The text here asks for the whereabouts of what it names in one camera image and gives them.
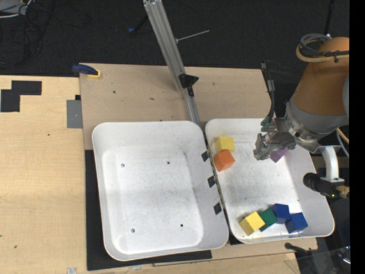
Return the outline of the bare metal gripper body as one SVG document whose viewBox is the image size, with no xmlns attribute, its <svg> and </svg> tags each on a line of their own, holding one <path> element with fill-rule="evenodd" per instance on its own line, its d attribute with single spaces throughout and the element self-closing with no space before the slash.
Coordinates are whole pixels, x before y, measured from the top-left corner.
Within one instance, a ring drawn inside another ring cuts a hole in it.
<svg viewBox="0 0 365 274">
<path fill-rule="evenodd" d="M 312 132 L 296 119 L 275 118 L 268 128 L 268 144 L 290 150 L 297 146 L 314 153 L 319 147 L 323 134 Z"/>
</svg>

